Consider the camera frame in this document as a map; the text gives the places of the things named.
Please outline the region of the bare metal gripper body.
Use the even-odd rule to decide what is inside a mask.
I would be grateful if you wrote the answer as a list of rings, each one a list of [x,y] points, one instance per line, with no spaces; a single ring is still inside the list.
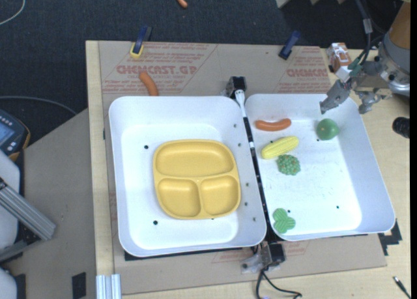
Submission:
[[[356,92],[410,96],[409,72],[390,61],[366,61],[352,78],[352,84]]]

